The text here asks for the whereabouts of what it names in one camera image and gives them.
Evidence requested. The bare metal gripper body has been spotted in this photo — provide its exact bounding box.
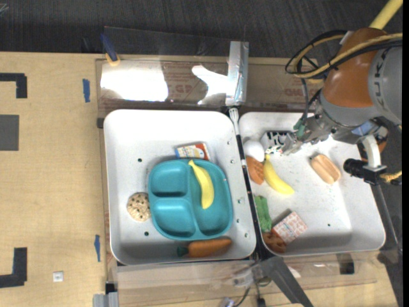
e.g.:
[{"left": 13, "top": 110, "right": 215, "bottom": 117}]
[{"left": 294, "top": 113, "right": 334, "bottom": 145}]

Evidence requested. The black and white carton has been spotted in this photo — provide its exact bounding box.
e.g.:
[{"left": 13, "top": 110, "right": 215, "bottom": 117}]
[{"left": 259, "top": 130, "right": 297, "bottom": 155}]

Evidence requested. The white egg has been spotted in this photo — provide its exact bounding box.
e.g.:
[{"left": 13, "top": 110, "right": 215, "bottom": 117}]
[{"left": 243, "top": 140, "right": 266, "bottom": 163}]

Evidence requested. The yellow banana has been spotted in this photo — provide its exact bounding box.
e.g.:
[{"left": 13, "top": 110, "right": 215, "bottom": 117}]
[
  {"left": 187, "top": 159, "right": 215, "bottom": 210},
  {"left": 263, "top": 153, "right": 295, "bottom": 196}
]

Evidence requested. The tan hot dog bun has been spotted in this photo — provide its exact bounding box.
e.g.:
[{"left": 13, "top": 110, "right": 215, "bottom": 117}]
[{"left": 309, "top": 153, "right": 342, "bottom": 185}]

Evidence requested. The orange waffle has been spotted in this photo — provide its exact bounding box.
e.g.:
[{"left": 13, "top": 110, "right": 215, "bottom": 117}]
[{"left": 245, "top": 155, "right": 266, "bottom": 186}]

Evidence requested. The green lettuce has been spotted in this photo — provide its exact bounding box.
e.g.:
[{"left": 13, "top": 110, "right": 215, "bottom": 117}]
[{"left": 254, "top": 195, "right": 274, "bottom": 233}]

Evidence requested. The white plastic tray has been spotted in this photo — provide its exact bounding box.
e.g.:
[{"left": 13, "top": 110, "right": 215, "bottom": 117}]
[
  {"left": 103, "top": 109, "right": 258, "bottom": 266},
  {"left": 238, "top": 111, "right": 387, "bottom": 258}
]

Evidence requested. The pink and white carton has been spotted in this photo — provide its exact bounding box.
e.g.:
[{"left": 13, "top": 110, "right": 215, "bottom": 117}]
[{"left": 271, "top": 211, "right": 309, "bottom": 245}]

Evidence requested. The orange and white carton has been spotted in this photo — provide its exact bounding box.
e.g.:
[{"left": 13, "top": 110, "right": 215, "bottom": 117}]
[{"left": 174, "top": 142, "right": 211, "bottom": 162}]

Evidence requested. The brown pretzel biscuit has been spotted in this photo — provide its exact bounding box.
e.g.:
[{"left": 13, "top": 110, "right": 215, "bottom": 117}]
[{"left": 262, "top": 231, "right": 288, "bottom": 255}]

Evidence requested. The blue divided plate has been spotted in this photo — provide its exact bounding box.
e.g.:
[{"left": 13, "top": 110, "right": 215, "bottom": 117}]
[{"left": 147, "top": 159, "right": 234, "bottom": 242}]

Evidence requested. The orange carrot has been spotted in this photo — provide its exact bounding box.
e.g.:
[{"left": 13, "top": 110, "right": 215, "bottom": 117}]
[{"left": 176, "top": 237, "right": 233, "bottom": 259}]

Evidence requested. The beige chocolate chip biscuit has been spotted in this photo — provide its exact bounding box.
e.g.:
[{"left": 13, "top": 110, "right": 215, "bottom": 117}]
[{"left": 126, "top": 192, "right": 151, "bottom": 223}]

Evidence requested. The black cylinder on white bracket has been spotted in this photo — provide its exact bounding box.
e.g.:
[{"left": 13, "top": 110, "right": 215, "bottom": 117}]
[{"left": 343, "top": 134, "right": 388, "bottom": 185}]

